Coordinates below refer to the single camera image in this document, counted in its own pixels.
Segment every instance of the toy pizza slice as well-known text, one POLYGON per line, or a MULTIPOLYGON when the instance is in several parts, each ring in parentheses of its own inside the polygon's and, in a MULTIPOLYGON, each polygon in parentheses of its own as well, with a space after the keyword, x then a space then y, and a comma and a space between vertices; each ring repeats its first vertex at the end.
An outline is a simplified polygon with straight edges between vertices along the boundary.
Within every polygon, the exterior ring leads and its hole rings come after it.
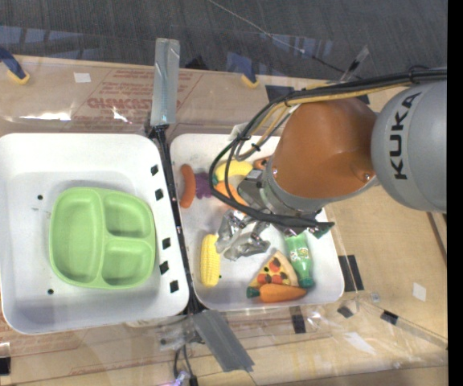
POLYGON ((277 250, 262 266, 246 291, 248 298, 260 296, 260 287, 267 283, 299 286, 294 267, 282 252, 277 250))

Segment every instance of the green plate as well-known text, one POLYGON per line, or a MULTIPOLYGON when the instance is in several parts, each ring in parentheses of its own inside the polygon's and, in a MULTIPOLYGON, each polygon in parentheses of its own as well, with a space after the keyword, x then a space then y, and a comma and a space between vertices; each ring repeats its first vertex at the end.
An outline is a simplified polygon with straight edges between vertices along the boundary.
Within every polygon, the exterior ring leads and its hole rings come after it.
POLYGON ((51 214, 51 267, 67 283, 100 289, 140 285, 152 273, 154 218, 141 199, 98 187, 60 194, 51 214))

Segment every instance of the toy soda bottle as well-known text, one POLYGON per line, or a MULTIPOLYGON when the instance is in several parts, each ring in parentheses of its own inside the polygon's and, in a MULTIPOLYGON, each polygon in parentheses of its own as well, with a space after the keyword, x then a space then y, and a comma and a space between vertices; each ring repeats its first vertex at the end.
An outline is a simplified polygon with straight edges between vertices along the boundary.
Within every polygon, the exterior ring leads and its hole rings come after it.
POLYGON ((312 287, 313 278, 311 273, 313 262, 310 257, 305 234, 302 232, 296 236, 286 236, 285 242, 289 248, 290 263, 296 271, 299 286, 302 288, 312 287))

